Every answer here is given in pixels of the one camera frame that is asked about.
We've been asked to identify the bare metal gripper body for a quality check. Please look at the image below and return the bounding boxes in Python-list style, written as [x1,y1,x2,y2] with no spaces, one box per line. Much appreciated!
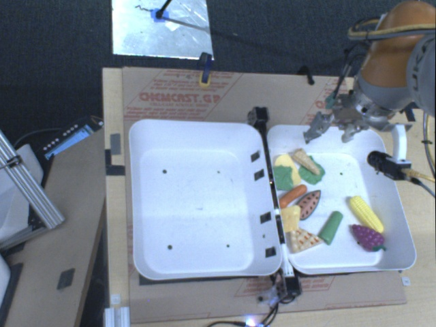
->
[330,92,398,133]

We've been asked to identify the beige toy cone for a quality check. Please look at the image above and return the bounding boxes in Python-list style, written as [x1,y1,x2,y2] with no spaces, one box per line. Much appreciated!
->
[292,148,322,176]

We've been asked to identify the green toy lettuce leaf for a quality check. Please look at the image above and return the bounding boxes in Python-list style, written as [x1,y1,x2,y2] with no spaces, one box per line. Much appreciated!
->
[298,155,326,185]

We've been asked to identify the thin black and white rod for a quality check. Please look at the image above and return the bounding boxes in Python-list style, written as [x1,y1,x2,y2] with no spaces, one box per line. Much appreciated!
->
[257,121,291,276]

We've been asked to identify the orange toy carrot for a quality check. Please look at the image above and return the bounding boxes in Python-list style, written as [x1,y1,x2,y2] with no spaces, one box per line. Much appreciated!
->
[279,183,309,208]

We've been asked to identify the brown toy watermelon slice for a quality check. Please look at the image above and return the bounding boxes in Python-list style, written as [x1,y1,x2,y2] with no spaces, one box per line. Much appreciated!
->
[295,189,322,221]

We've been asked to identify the yellow toy corn cob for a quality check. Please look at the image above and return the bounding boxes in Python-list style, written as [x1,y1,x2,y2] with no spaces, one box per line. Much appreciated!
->
[348,196,385,234]

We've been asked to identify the yellow toy cheese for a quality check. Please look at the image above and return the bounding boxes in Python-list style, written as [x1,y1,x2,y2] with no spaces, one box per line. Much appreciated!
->
[279,205,302,233]

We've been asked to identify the green toy cucumber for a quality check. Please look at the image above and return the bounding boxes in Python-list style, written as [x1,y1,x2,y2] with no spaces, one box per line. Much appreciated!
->
[317,211,344,246]

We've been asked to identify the purple toy grapes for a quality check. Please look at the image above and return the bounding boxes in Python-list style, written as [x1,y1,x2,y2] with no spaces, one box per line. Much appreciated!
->
[350,223,388,253]

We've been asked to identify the toy pizza slice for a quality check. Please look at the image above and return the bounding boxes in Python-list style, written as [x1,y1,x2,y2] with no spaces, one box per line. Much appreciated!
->
[288,227,324,254]

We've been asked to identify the white plastic tray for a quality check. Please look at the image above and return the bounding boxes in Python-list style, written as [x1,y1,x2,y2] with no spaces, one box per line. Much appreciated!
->
[266,124,418,276]
[128,119,284,281]

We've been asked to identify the brown cardboard board red print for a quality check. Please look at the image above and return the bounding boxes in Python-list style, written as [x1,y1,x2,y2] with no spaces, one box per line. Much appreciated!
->
[121,67,408,315]

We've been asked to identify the black cylinder on white bracket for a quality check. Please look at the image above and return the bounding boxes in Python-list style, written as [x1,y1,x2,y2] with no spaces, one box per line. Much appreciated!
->
[367,123,414,181]

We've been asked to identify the black block with thin wires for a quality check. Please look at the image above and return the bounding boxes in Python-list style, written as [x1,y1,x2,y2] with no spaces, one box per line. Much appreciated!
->
[271,273,303,303]
[247,106,271,128]

